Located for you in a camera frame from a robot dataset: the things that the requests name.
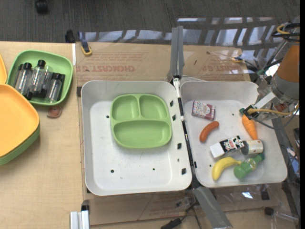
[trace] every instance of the office chair caster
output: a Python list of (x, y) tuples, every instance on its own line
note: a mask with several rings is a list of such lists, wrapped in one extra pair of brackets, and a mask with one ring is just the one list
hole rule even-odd
[(48, 4), (46, 0), (36, 0), (35, 8), (38, 13), (46, 13), (48, 11)]

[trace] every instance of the green bottle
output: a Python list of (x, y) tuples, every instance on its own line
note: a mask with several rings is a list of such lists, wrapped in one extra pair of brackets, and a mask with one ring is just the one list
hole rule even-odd
[(234, 168), (234, 175), (238, 179), (244, 178), (251, 171), (255, 170), (257, 165), (265, 159), (263, 154), (258, 154), (254, 158), (248, 158), (242, 162), (239, 166)]

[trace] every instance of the orange plate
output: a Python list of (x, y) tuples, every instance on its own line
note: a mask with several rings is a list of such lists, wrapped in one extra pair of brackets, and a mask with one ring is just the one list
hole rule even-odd
[(7, 77), (8, 75), (5, 70), (5, 65), (0, 54), (0, 83), (4, 84), (7, 80)]
[(0, 157), (28, 139), (38, 128), (36, 109), (15, 88), (0, 84)]

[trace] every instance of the yellow and blue clip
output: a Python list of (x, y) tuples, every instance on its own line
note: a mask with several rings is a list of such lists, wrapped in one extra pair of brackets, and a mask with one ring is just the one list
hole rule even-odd
[(78, 34), (78, 37), (80, 38), (81, 50), (82, 50), (83, 54), (85, 54), (86, 56), (91, 55), (92, 50), (91, 50), (91, 47), (88, 45), (84, 34), (81, 31), (78, 31), (77, 34)]

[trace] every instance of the wooden table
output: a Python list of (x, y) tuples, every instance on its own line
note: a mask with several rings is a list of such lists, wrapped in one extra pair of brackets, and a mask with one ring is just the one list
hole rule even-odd
[[(73, 61), (72, 44), (0, 42), (0, 54), (7, 72), (23, 50), (34, 49), (60, 54)], [(48, 108), (35, 106), (40, 121), (40, 137), (25, 152), (0, 166), (0, 228), (68, 229), (71, 211), (80, 211), (83, 202), (79, 104), (76, 94), (77, 74), (59, 118), (47, 117)], [(285, 193), (275, 184), (281, 202), (287, 206)], [(235, 229), (294, 228), (279, 225), (264, 216), (262, 208), (228, 211), (226, 216)], [(202, 228), (212, 228), (207, 217), (199, 213)], [(133, 229), (160, 228), (170, 219), (115, 223), (92, 228)], [(197, 229), (198, 222), (190, 211), (180, 229)]]

